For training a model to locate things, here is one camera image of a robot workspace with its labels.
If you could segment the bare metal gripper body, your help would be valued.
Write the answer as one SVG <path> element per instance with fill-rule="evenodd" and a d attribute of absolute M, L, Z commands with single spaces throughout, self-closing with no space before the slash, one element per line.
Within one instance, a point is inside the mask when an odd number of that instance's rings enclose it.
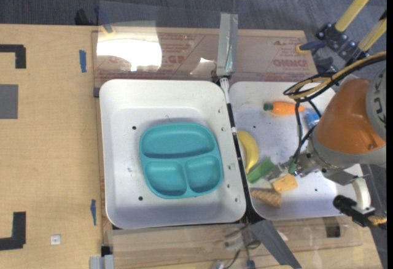
<path fill-rule="evenodd" d="M 322 173 L 329 171 L 325 163 L 316 154 L 307 151 L 291 155 L 285 162 L 279 163 L 278 168 L 282 172 L 300 177 L 305 177 L 309 173 L 316 171 Z"/>

